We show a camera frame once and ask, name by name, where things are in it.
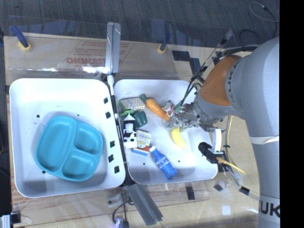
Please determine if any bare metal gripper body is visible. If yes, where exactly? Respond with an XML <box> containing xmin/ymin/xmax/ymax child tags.
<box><xmin>175</xmin><ymin>102</ymin><xmax>202</xmax><ymax>129</ymax></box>

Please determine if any yellow banana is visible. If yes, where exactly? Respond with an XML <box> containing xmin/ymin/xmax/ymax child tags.
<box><xmin>171</xmin><ymin>126</ymin><xmax>188</xmax><ymax>150</ymax></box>

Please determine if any red and white patterned packet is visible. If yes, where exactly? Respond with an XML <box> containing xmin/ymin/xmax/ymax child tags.
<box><xmin>161</xmin><ymin>100</ymin><xmax>178</xmax><ymax>119</ymax></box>

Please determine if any orange carrot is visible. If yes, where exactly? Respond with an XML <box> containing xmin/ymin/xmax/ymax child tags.
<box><xmin>140</xmin><ymin>94</ymin><xmax>171</xmax><ymax>122</ymax></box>

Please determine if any white plastic tray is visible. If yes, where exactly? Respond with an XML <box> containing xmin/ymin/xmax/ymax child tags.
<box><xmin>9</xmin><ymin>77</ymin><xmax>126</xmax><ymax>199</ymax></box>
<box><xmin>113</xmin><ymin>79</ymin><xmax>219</xmax><ymax>186</ymax></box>

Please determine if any green pepper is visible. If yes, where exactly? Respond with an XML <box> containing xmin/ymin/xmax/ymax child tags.
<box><xmin>131</xmin><ymin>110</ymin><xmax>148</xmax><ymax>128</ymax></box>

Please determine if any white and orange packet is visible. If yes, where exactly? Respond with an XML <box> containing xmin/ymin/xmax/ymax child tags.
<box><xmin>131</xmin><ymin>129</ymin><xmax>152</xmax><ymax>157</ymax></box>

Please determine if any blue bottle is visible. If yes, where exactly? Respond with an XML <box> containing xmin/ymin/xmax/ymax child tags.
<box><xmin>149</xmin><ymin>145</ymin><xmax>178</xmax><ymax>181</ymax></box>

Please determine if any green patterned carton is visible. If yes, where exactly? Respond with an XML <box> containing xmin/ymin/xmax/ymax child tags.
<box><xmin>118</xmin><ymin>97</ymin><xmax>146</xmax><ymax>112</ymax></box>

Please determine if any black and white milk carton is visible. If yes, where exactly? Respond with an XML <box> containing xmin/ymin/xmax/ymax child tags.
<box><xmin>123</xmin><ymin>114</ymin><xmax>138</xmax><ymax>149</ymax></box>

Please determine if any blue divided plate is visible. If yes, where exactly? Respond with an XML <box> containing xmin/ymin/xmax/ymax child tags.
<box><xmin>34</xmin><ymin>115</ymin><xmax>105</xmax><ymax>182</ymax></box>

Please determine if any brown cardboard board red print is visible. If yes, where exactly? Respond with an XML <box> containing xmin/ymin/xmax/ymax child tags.
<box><xmin>3</xmin><ymin>32</ymin><xmax>211</xmax><ymax>226</ymax></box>

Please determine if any black cylinder on white bracket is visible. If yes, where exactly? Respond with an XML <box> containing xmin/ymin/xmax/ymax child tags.
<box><xmin>198</xmin><ymin>128</ymin><xmax>227</xmax><ymax>165</ymax></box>

